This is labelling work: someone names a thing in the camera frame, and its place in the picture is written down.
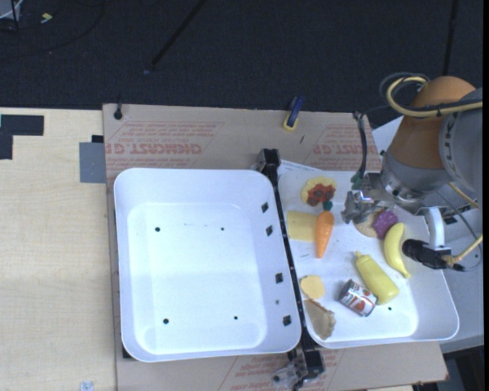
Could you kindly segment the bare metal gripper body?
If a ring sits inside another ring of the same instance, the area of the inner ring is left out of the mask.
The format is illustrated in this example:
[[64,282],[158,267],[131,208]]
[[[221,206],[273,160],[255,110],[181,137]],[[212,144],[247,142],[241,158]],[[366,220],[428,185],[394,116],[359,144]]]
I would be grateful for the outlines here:
[[364,200],[380,208],[398,206],[409,213],[418,213],[424,194],[411,189],[392,173],[367,173],[360,186]]

